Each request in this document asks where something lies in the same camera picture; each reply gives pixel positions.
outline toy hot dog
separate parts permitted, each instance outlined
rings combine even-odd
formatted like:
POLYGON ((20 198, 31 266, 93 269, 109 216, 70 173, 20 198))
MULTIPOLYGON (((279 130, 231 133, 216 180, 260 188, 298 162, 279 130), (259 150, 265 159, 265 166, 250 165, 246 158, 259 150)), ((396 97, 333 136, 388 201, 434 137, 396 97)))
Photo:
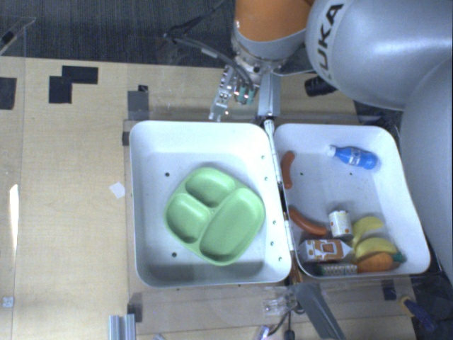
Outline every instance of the toy hot dog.
POLYGON ((326 227, 322 227, 310 222, 293 207, 289 207, 289 217, 295 223, 295 225, 302 228, 305 232, 318 236, 327 235, 326 227))
POLYGON ((292 188, 292 181, 289 170, 291 169, 291 164, 294 161, 295 157, 296 155, 294 155, 293 151, 288 151, 283 155, 282 161, 280 162, 280 166, 282 168, 283 185, 285 189, 292 188))

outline green plate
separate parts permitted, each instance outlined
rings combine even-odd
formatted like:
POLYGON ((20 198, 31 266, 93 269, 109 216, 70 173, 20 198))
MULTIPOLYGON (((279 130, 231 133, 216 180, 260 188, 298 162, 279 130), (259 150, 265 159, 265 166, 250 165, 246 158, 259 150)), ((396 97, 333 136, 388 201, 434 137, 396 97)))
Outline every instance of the green plate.
POLYGON ((262 200, 230 175, 211 167, 193 171, 165 209, 165 224, 185 247, 216 266, 235 262, 265 218, 262 200))

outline blue bottle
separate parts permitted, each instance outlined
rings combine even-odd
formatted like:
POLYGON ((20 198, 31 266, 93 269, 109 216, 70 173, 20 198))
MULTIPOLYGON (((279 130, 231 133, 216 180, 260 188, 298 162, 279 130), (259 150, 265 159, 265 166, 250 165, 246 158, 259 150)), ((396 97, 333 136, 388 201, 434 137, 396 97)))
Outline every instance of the blue bottle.
POLYGON ((371 152, 356 147, 335 147, 329 146, 327 155, 336 156, 348 165, 361 166, 365 169, 373 169, 377 164, 377 156, 371 152))

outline banana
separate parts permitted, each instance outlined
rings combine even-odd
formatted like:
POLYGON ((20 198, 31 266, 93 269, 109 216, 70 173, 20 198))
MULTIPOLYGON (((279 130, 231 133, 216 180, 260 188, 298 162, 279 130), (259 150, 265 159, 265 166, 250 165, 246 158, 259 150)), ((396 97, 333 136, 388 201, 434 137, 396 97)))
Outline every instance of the banana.
POLYGON ((360 259, 378 252, 395 254, 398 252, 398 249, 387 239, 380 237, 367 238, 355 247, 355 260, 360 261, 360 259))
POLYGON ((383 226, 384 223, 376 217, 364 217, 359 219, 352 225, 352 233, 354 234, 352 247, 355 249, 366 232, 369 232, 370 230, 377 230, 383 226))

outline wooden table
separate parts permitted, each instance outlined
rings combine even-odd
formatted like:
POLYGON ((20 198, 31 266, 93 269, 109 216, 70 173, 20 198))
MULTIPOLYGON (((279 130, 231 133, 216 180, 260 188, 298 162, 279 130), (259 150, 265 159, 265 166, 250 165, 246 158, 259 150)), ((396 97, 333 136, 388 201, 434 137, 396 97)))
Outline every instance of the wooden table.
MULTIPOLYGON (((128 118, 127 92, 147 85, 152 117, 177 118, 184 112, 207 117, 221 70, 2 59, 8 64, 2 64, 0 76, 18 78, 15 109, 0 112, 0 143, 2 149, 11 147, 18 153, 15 172, 20 173, 21 213, 16 255, 3 247, 0 253, 0 258, 10 259, 0 261, 4 284, 0 290, 3 297, 15 299, 12 308, 0 310, 0 339, 107 339, 108 317, 125 315, 130 296, 126 200, 110 190, 115 183, 126 186, 122 133, 128 118), (49 77, 61 76, 63 65, 97 67, 98 83, 73 84, 71 104, 50 104, 49 77), (23 133, 11 132, 14 125, 21 126, 21 120, 23 133)), ((300 113, 307 122, 357 122, 351 100, 340 93, 308 98, 299 76, 283 81, 282 111, 300 113)), ((0 228, 3 240, 10 233, 0 228)), ((379 286, 377 290, 370 284, 362 287, 354 298, 348 298, 348 285, 323 289, 348 339, 415 338, 411 320, 396 301, 384 301, 379 286)), ((196 291, 202 294, 208 289, 196 291)), ((410 295, 410 282, 397 281, 396 291, 410 295)), ((218 329, 211 329, 211 322, 206 321, 204 328, 175 331, 189 318, 197 319, 196 311, 184 318, 180 309, 190 309, 187 299, 183 307, 156 300, 165 307, 154 317, 154 321, 166 319, 162 324, 165 339, 253 338, 257 329, 253 314, 240 327, 222 319, 234 311, 235 302, 227 296, 220 296, 222 311, 213 315, 220 317, 215 322, 218 329)), ((318 338, 306 315, 292 320, 298 339, 318 338)), ((270 324, 276 321, 269 319, 270 324)), ((151 327, 160 331, 158 326, 153 323, 151 327)), ((153 336, 143 333, 137 338, 151 340, 153 336)), ((282 331, 272 339, 282 339, 282 331)))

